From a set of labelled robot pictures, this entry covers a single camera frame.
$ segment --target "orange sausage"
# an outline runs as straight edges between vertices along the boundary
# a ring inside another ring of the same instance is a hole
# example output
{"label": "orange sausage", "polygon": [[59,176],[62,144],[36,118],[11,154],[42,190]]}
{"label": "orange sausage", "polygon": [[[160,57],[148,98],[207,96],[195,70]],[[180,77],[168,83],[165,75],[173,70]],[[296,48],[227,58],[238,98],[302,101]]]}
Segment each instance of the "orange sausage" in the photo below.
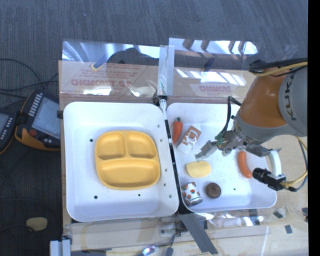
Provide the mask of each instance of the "orange sausage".
{"label": "orange sausage", "polygon": [[239,169],[240,169],[241,173],[243,174],[243,176],[245,176],[247,178],[251,178],[252,172],[247,167],[246,156],[247,156],[247,154],[245,151],[240,151],[238,153],[237,161],[238,161]]}

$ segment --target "yellow container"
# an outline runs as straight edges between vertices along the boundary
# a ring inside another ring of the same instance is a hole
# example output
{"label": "yellow container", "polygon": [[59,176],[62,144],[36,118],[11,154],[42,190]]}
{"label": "yellow container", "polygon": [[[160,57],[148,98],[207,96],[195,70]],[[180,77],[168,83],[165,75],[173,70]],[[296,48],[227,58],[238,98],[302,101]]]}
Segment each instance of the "yellow container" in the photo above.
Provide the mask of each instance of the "yellow container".
{"label": "yellow container", "polygon": [[157,183],[161,175],[154,140],[135,130],[102,134],[95,144],[95,165],[100,181],[111,189],[148,188]]}

